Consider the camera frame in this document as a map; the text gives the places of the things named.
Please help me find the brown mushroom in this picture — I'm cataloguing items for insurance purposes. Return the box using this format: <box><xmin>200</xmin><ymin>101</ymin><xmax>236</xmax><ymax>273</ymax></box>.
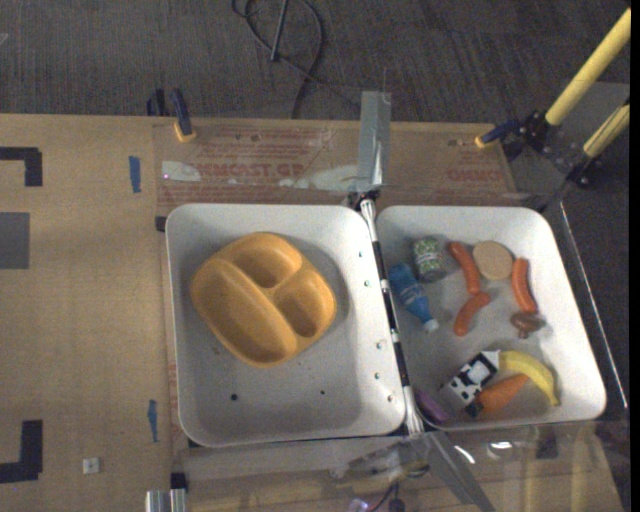
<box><xmin>509</xmin><ymin>311</ymin><xmax>547</xmax><ymax>341</ymax></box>

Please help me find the green can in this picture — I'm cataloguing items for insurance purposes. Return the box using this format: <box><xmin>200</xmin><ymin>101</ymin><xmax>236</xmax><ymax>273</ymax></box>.
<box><xmin>411</xmin><ymin>236</ymin><xmax>449</xmax><ymax>283</ymax></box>

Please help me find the black and white carton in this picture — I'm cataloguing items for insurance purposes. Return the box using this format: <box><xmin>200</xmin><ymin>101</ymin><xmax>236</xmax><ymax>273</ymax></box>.
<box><xmin>438</xmin><ymin>349</ymin><xmax>502</xmax><ymax>407</ymax></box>

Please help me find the blue bottle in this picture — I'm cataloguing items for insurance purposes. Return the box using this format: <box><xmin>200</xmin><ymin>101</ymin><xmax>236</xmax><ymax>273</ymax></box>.
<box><xmin>387</xmin><ymin>261</ymin><xmax>441</xmax><ymax>335</ymax></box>

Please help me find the purple eggplant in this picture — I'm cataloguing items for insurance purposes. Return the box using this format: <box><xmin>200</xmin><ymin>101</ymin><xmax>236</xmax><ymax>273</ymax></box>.
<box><xmin>416</xmin><ymin>389</ymin><xmax>452</xmax><ymax>426</ymax></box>

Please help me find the brown cardboard board red print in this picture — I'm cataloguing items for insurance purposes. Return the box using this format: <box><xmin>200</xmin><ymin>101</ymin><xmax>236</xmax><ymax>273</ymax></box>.
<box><xmin>151</xmin><ymin>121</ymin><xmax>521</xmax><ymax>501</ymax></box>

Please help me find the white plastic tray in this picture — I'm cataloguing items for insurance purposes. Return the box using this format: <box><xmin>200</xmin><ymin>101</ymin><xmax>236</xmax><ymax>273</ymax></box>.
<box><xmin>164</xmin><ymin>202</ymin><xmax>408</xmax><ymax>449</ymax></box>
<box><xmin>374</xmin><ymin>204</ymin><xmax>609</xmax><ymax>433</ymax></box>

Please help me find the orange divided plate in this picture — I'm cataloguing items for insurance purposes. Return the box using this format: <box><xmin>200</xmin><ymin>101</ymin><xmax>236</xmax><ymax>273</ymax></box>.
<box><xmin>188</xmin><ymin>231</ymin><xmax>339</xmax><ymax>370</ymax></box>

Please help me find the orange sausage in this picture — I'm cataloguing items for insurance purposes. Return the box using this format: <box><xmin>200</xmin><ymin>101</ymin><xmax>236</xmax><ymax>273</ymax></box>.
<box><xmin>452</xmin><ymin>291</ymin><xmax>493</xmax><ymax>338</ymax></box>
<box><xmin>447</xmin><ymin>241</ymin><xmax>483</xmax><ymax>296</ymax></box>
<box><xmin>510</xmin><ymin>257</ymin><xmax>539</xmax><ymax>316</ymax></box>

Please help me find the yellow banana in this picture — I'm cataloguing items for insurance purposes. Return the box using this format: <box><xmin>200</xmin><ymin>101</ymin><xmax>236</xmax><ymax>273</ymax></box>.
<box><xmin>497</xmin><ymin>349</ymin><xmax>562</xmax><ymax>408</ymax></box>

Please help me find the orange carrot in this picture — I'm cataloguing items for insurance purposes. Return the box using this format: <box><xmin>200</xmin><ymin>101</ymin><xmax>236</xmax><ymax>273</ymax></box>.
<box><xmin>464</xmin><ymin>372</ymin><xmax>531</xmax><ymax>419</ymax></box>

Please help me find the tan round biscuit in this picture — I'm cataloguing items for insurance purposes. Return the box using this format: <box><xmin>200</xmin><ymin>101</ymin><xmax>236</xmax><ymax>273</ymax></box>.
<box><xmin>471</xmin><ymin>240</ymin><xmax>515</xmax><ymax>282</ymax></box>

